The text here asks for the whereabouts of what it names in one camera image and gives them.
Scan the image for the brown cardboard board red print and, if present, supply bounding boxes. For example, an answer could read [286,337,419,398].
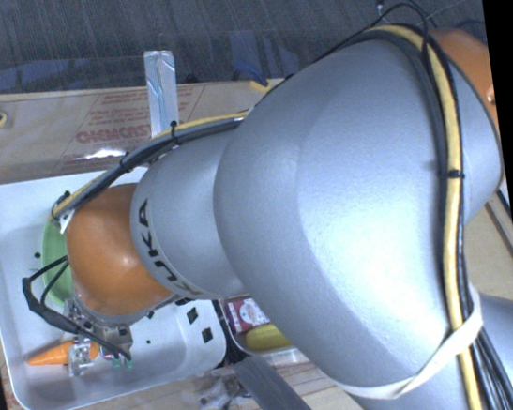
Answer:
[0,24,513,410]

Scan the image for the white plastic tray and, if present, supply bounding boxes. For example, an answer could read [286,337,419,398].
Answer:
[219,286,307,361]
[0,155,234,410]

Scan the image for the red carton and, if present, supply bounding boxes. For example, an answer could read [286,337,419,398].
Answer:
[223,293,273,338]

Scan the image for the green divided plate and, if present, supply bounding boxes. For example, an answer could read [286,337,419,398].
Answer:
[34,215,81,310]

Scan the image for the yellow banana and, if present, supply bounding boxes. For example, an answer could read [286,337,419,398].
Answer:
[242,320,293,355]

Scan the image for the orange carrot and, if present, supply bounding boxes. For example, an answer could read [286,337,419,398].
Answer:
[23,335,103,372]

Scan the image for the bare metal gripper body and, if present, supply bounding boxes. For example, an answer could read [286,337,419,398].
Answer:
[61,292,137,368]

